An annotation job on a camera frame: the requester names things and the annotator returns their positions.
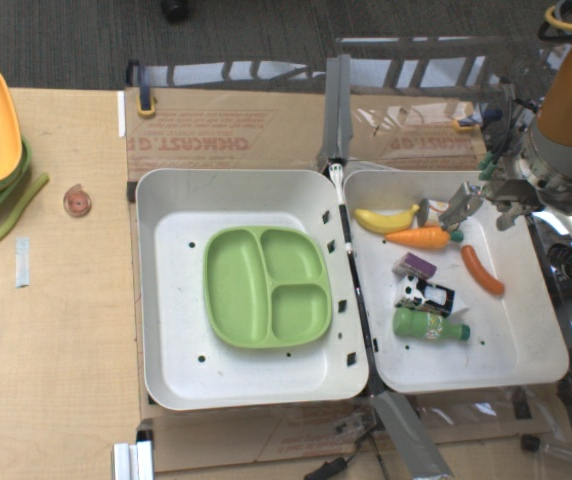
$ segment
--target toy banana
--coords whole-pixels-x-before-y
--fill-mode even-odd
[[[370,210],[355,210],[355,219],[359,224],[373,233],[393,233],[408,229],[413,224],[413,218],[419,211],[419,206],[414,204],[408,210],[395,215],[382,215]]]

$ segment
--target green bottle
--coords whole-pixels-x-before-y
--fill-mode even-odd
[[[442,316],[404,307],[395,311],[393,332],[399,336],[414,336],[426,340],[466,341],[470,337],[470,327],[467,325],[452,324]]]

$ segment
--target metal bar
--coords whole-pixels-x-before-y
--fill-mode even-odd
[[[326,96],[324,99],[324,136],[318,155],[318,168],[323,171],[330,158],[337,155],[339,129],[339,58],[326,61]]]
[[[373,407],[414,479],[441,479],[453,473],[404,395],[383,392]]]
[[[350,113],[350,56],[339,57],[339,137],[338,158],[348,161],[353,121]]]

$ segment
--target wooden table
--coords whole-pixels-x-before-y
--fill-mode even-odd
[[[0,242],[0,479],[108,479],[112,446],[132,443],[140,422],[126,147],[118,136],[117,93],[11,92],[33,148],[31,176],[47,172],[50,182]],[[93,202],[79,219],[62,204],[77,183]],[[1,210],[0,222],[4,216]],[[23,288],[15,287],[17,237],[30,238],[30,285]],[[568,435],[554,386],[537,389]],[[439,448],[460,479],[572,478],[571,466],[548,467],[523,454],[515,438]],[[394,450],[384,459],[391,478],[410,477]],[[321,462],[159,477],[302,478]],[[381,478],[368,452],[343,475],[337,478]]]

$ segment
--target toy sausage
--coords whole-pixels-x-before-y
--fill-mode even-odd
[[[473,279],[479,283],[487,292],[493,295],[502,295],[504,293],[504,283],[495,279],[479,261],[475,249],[472,245],[464,245],[461,249],[464,265],[473,276]]]

